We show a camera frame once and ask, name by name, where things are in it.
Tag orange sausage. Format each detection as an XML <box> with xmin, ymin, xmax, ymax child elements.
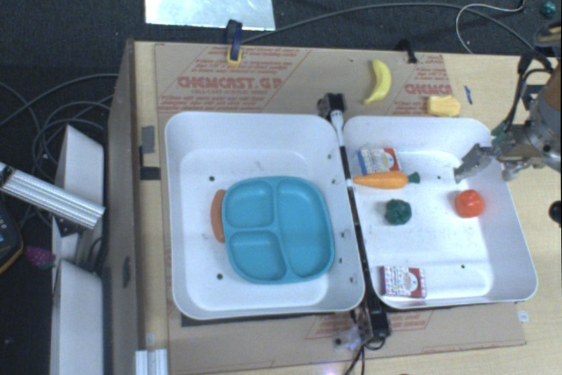
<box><xmin>209</xmin><ymin>188</ymin><xmax>227</xmax><ymax>244</ymax></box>

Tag orange carrot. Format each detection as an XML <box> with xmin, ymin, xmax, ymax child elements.
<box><xmin>351</xmin><ymin>169</ymin><xmax>422</xmax><ymax>191</ymax></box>

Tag small white and red carton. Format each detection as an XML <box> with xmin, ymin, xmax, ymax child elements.
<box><xmin>378</xmin><ymin>264</ymin><xmax>428</xmax><ymax>300</ymax></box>
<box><xmin>356</xmin><ymin>146</ymin><xmax>402</xmax><ymax>175</ymax></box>

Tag orange round toy fruit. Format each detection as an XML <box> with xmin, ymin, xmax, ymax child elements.
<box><xmin>453</xmin><ymin>189</ymin><xmax>486</xmax><ymax>219</ymax></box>

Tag purple grapes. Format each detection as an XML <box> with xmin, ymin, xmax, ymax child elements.
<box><xmin>23</xmin><ymin>245</ymin><xmax>58</xmax><ymax>270</ymax></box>

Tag yellow banana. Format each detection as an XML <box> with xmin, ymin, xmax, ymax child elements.
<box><xmin>362</xmin><ymin>58</ymin><xmax>393</xmax><ymax>106</ymax></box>

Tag black block with thin wires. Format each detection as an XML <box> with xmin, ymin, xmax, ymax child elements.
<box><xmin>317</xmin><ymin>91</ymin><xmax>349</xmax><ymax>118</ymax></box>
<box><xmin>349</xmin><ymin>306</ymin><xmax>393</xmax><ymax>349</ymax></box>

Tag thin black and white rod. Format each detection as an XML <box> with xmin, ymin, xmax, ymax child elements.
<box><xmin>332</xmin><ymin>109</ymin><xmax>375</xmax><ymax>314</ymax></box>

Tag green broccoli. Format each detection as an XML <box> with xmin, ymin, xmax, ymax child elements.
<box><xmin>384</xmin><ymin>198</ymin><xmax>414</xmax><ymax>227</ymax></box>

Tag blue divided plate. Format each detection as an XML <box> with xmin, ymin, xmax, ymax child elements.
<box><xmin>220</xmin><ymin>175</ymin><xmax>336</xmax><ymax>285</ymax></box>

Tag yellow toy bread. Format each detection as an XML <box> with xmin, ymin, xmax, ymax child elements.
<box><xmin>426</xmin><ymin>94</ymin><xmax>463</xmax><ymax>119</ymax></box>

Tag white plastic tray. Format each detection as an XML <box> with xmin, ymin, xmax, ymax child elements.
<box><xmin>342</xmin><ymin>114</ymin><xmax>539</xmax><ymax>311</ymax></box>
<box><xmin>163</xmin><ymin>110</ymin><xmax>367</xmax><ymax>321</ymax></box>

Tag brown cardboard board red print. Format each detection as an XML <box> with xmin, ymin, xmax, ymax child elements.
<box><xmin>154</xmin><ymin>42</ymin><xmax>528</xmax><ymax>359</ymax></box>

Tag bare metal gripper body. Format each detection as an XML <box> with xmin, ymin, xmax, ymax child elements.
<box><xmin>492</xmin><ymin>123</ymin><xmax>562</xmax><ymax>173</ymax></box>

